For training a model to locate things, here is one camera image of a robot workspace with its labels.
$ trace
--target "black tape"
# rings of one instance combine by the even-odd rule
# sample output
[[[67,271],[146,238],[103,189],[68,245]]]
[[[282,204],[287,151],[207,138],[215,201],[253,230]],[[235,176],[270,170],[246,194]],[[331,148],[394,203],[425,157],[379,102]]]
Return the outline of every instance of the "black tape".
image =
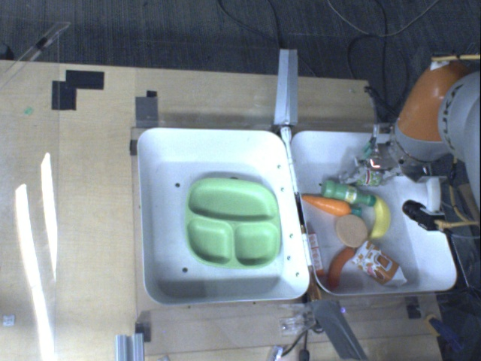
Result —
[[[130,140],[130,146],[129,146],[130,156],[136,156],[137,155],[137,142],[138,141],[136,141],[134,139]]]
[[[159,105],[156,97],[135,98],[135,125],[141,129],[159,126]]]
[[[104,89],[104,72],[67,70],[65,80],[73,88]]]
[[[35,45],[35,48],[38,50],[42,51],[44,49],[44,45],[48,42],[47,38],[42,38],[39,41],[37,41],[37,44]]]
[[[152,329],[149,323],[135,323],[135,334],[142,333],[144,335],[144,342],[152,340]]]
[[[76,110],[77,90],[65,81],[52,82],[52,110]]]
[[[409,319],[418,320],[421,318],[421,308],[419,307],[419,300],[417,297],[406,297],[404,301],[406,302],[406,311]]]

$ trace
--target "wooden table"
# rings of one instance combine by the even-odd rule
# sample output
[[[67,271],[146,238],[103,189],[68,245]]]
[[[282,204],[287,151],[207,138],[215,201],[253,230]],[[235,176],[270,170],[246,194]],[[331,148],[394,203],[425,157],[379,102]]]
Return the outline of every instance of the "wooden table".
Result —
[[[6,66],[0,63],[0,70]],[[76,111],[52,110],[52,81],[65,80],[66,70],[103,71],[104,89],[78,89]],[[297,129],[369,132],[373,111],[364,85],[300,78]],[[56,358],[113,359],[115,335],[134,332],[143,298],[136,292],[138,234],[129,152],[135,98],[157,92],[161,126],[268,129],[276,87],[275,76],[35,62],[0,90],[0,311],[15,315],[13,326],[1,328],[0,358],[34,360],[41,351],[17,234],[15,191],[20,185],[27,186]],[[40,181],[47,152],[58,220],[56,278]],[[371,359],[440,359],[437,341],[422,320],[408,319],[404,297],[341,304]],[[420,296],[419,305],[423,316],[439,316],[434,296]],[[153,315],[161,314],[172,361],[264,361],[271,345],[293,340],[280,335],[278,305],[259,302],[241,309],[244,316],[232,317],[226,306],[153,306]],[[187,327],[198,333],[190,343],[179,341]],[[309,342],[311,359],[337,359],[325,335],[311,335]],[[157,348],[155,339],[146,344],[146,359],[158,360]],[[296,357],[293,352],[286,359]]]

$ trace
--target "snack bag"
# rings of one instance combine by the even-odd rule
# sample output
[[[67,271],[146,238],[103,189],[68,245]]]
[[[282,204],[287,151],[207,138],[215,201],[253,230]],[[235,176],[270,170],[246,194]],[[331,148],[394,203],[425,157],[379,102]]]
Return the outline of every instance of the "snack bag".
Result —
[[[369,241],[356,251],[352,262],[382,285],[398,287],[407,282],[399,264]]]

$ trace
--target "green plate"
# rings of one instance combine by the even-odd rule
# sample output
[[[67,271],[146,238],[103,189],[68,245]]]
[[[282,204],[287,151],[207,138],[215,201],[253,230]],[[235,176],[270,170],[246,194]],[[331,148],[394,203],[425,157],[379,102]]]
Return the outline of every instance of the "green plate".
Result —
[[[187,196],[186,234],[200,262],[225,268],[260,268],[280,249],[275,195],[261,184],[206,178]]]

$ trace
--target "sink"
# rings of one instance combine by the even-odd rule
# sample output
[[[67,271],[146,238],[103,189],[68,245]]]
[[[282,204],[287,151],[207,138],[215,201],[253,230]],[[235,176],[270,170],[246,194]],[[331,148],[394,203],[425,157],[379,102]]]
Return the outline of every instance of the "sink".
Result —
[[[299,132],[292,140],[292,156],[300,193],[319,195],[320,184],[337,176],[353,164],[371,134],[354,132]],[[339,296],[366,296],[390,293],[423,293],[450,289],[456,281],[456,269],[446,236],[428,232],[405,216],[401,207],[408,199],[426,204],[425,184],[415,184],[406,177],[394,177],[379,187],[362,187],[362,191],[380,196],[389,206],[391,226],[387,233],[373,240],[380,249],[401,266],[407,282],[400,287],[378,284],[350,261],[340,276],[340,286],[330,290],[326,279],[322,287]],[[322,262],[329,263],[342,248],[334,230],[335,217],[303,203],[303,214],[309,233],[317,235]],[[370,208],[363,208],[368,220]]]
[[[283,142],[276,135],[149,129],[138,141],[138,167],[144,286],[155,302],[190,305],[295,299],[305,292],[309,274],[289,164]],[[201,196],[187,206],[192,187],[209,178],[263,186],[279,208],[280,240],[275,238],[276,230],[270,233],[276,226],[271,212],[259,220],[250,220],[253,217],[248,214],[242,216],[245,220],[210,218],[208,225],[196,225],[199,218],[219,216],[204,206]],[[237,242],[234,251],[221,242],[211,256],[205,239],[216,240],[215,234],[225,242]],[[251,236],[275,250],[250,246]],[[237,258],[235,265],[231,265],[233,258]]]

